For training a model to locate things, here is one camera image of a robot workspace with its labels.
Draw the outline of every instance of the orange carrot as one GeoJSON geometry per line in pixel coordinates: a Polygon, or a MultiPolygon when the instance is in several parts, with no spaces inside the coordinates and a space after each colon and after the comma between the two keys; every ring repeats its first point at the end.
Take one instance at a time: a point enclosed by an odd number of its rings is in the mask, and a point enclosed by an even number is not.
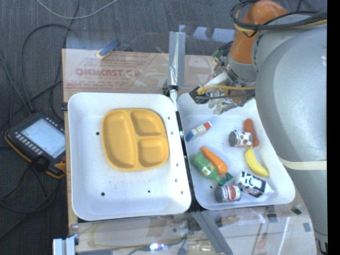
{"type": "Polygon", "coordinates": [[[260,144],[260,141],[257,139],[257,137],[255,135],[252,119],[248,118],[244,121],[244,131],[250,132],[252,134],[252,136],[253,136],[253,147],[256,147],[260,144]]]}
{"type": "Polygon", "coordinates": [[[206,147],[201,147],[203,155],[216,167],[217,172],[222,175],[228,172],[227,164],[222,161],[215,153],[206,147]]]}

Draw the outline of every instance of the green bottle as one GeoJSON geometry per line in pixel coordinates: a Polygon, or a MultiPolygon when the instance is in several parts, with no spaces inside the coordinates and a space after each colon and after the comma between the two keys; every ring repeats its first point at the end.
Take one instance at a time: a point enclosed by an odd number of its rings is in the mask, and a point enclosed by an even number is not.
{"type": "Polygon", "coordinates": [[[203,155],[202,152],[198,152],[195,156],[193,156],[191,163],[197,167],[204,176],[216,181],[219,186],[226,183],[226,180],[218,175],[216,167],[203,155]]]}

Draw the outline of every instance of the can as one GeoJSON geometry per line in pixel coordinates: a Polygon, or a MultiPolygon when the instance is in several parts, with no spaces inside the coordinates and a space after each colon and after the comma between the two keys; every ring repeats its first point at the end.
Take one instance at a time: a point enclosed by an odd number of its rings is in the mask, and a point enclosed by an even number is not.
{"type": "Polygon", "coordinates": [[[229,145],[232,147],[250,147],[253,144],[253,135],[251,132],[232,131],[229,134],[229,145]]]}
{"type": "Polygon", "coordinates": [[[241,190],[237,185],[218,186],[215,189],[215,199],[217,202],[238,201],[241,198],[241,190]]]}

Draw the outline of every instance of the white tray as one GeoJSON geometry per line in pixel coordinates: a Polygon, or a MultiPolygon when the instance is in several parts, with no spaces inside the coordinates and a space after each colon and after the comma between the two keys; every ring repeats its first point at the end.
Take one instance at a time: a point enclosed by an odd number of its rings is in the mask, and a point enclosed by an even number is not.
{"type": "MultiPolygon", "coordinates": [[[[295,187],[286,169],[279,161],[264,131],[254,99],[246,103],[243,107],[237,107],[224,112],[221,115],[215,115],[213,113],[214,109],[209,109],[208,104],[198,105],[192,100],[189,94],[186,93],[178,98],[178,108],[185,135],[190,130],[205,122],[210,121],[212,123],[212,127],[203,136],[186,142],[189,162],[190,159],[200,151],[201,146],[206,146],[227,163],[229,173],[233,176],[241,171],[246,171],[254,175],[245,162],[245,148],[231,147],[228,143],[230,132],[235,129],[242,130],[244,120],[251,118],[254,123],[257,137],[260,141],[260,145],[254,147],[254,150],[259,162],[264,164],[269,172],[268,178],[259,178],[266,180],[274,190],[273,193],[264,194],[258,198],[252,197],[246,193],[241,193],[241,199],[239,201],[218,203],[214,196],[217,184],[214,181],[205,178],[190,164],[195,196],[202,207],[208,210],[221,210],[279,205],[290,203],[294,199],[295,187]]],[[[226,185],[232,185],[233,182],[233,180],[227,182],[226,185]]]]}
{"type": "Polygon", "coordinates": [[[172,101],[156,94],[77,93],[68,104],[72,206],[81,219],[179,214],[191,204],[181,139],[172,101]],[[164,121],[168,161],[145,171],[124,172],[106,160],[101,119],[112,109],[148,108],[164,121]]]}

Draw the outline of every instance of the dark gray floor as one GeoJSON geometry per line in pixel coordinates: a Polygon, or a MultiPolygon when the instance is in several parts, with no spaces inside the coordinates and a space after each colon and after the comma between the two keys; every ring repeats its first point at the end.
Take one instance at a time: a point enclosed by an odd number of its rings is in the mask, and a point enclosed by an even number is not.
{"type": "MultiPolygon", "coordinates": [[[[77,8],[77,0],[41,1],[64,16],[73,16],[77,8]]],[[[80,0],[77,16],[90,14],[111,1],[80,0]]],[[[26,90],[28,97],[33,98],[31,102],[35,110],[63,117],[61,83],[54,87],[51,101],[51,90],[46,89],[61,80],[61,72],[58,72],[61,48],[71,23],[80,40],[69,39],[69,47],[98,48],[107,43],[108,38],[119,37],[123,42],[121,49],[130,47],[139,52],[167,52],[168,40],[162,35],[178,31],[180,25],[187,26],[188,35],[190,28],[196,26],[234,29],[230,10],[238,1],[120,0],[92,17],[72,22],[52,15],[36,0],[0,0],[0,54],[21,97],[25,97],[26,90]]],[[[299,2],[275,1],[289,12],[295,11],[299,2]]],[[[327,0],[304,0],[300,10],[327,11],[327,0]]],[[[189,41],[186,52],[210,55],[220,44],[212,43],[202,49],[189,41]]],[[[0,67],[1,137],[11,124],[16,125],[28,116],[26,109],[21,108],[20,97],[11,88],[5,67],[0,67]]],[[[0,146],[2,197],[14,188],[27,163],[5,145],[3,138],[0,146]]],[[[51,254],[52,239],[67,236],[65,179],[58,187],[56,179],[46,174],[35,175],[28,170],[19,188],[2,201],[16,211],[32,211],[55,188],[58,192],[50,206],[34,214],[21,214],[0,206],[0,254],[51,254]]]]}

